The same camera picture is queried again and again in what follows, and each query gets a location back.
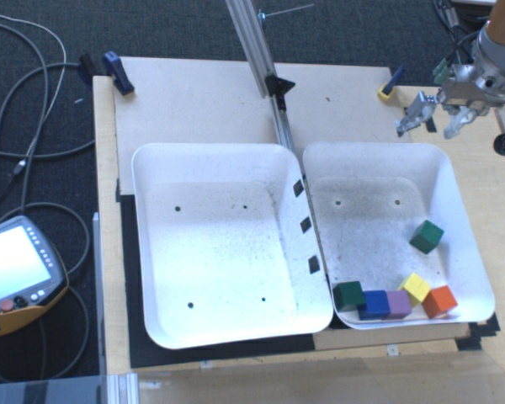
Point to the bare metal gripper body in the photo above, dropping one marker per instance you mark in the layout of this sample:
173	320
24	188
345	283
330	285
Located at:
467	84

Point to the pale wood board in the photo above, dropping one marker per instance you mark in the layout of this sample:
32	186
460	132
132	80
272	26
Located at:
193	103

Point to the orange cube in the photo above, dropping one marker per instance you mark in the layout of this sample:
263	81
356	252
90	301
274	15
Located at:
439	302

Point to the thin black and white rod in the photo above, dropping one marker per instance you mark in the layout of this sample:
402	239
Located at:
285	126

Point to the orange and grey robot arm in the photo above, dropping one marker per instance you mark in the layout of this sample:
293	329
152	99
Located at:
500	32

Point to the green cube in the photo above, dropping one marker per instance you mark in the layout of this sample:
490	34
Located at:
347	295
426	237

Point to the black cylinder on white bracket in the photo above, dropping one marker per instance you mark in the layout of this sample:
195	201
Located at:
504	145

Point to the white plastic tray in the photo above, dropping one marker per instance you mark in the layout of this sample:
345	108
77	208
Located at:
374	242
219	246

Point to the yellow cube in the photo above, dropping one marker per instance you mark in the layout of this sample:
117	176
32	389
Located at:
415	288

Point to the blue cube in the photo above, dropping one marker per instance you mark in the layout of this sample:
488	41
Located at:
374	305

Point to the purple cube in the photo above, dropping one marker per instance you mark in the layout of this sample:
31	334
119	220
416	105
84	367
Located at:
399	304

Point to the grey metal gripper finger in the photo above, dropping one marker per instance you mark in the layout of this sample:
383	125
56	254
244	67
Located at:
460	122
416	114

